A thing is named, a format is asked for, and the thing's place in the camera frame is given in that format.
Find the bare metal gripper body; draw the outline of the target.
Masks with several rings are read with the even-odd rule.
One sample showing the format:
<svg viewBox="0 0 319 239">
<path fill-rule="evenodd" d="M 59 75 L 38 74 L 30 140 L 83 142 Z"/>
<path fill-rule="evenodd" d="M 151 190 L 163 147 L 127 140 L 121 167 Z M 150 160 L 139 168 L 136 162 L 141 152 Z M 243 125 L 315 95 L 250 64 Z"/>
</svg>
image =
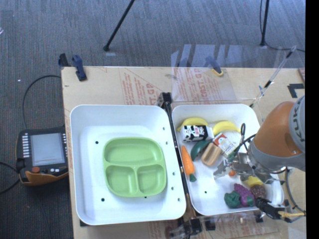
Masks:
<svg viewBox="0 0 319 239">
<path fill-rule="evenodd" d="M 260 179 L 263 183 L 271 183 L 272 176 L 270 171 L 263 167 L 260 163 L 250 159 L 247 153 L 238 152 L 231 162 L 231 168 L 238 174 L 243 175 L 245 180 L 252 175 Z"/>
</svg>

